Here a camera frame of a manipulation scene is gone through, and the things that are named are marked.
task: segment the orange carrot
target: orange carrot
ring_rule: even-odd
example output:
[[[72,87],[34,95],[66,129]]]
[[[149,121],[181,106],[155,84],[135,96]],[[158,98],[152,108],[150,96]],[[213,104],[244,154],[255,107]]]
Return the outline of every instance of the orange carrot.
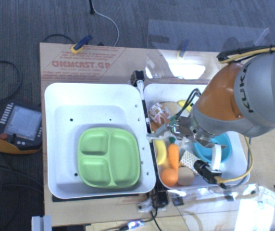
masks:
[[[179,167],[179,147],[178,145],[171,143],[168,147],[168,156],[170,159],[170,164],[173,169],[178,172]]]

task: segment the handheld device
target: handheld device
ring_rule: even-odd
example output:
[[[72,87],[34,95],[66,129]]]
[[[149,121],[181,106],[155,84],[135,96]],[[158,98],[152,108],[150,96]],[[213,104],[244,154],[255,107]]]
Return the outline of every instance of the handheld device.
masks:
[[[31,154],[41,147],[41,109],[9,100],[0,109],[0,152]]]

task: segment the green plate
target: green plate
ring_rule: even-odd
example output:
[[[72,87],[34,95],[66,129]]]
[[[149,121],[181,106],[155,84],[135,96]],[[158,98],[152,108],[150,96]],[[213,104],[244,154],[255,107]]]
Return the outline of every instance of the green plate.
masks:
[[[136,137],[120,128],[90,128],[78,143],[78,170],[82,180],[98,188],[133,186],[140,175]]]

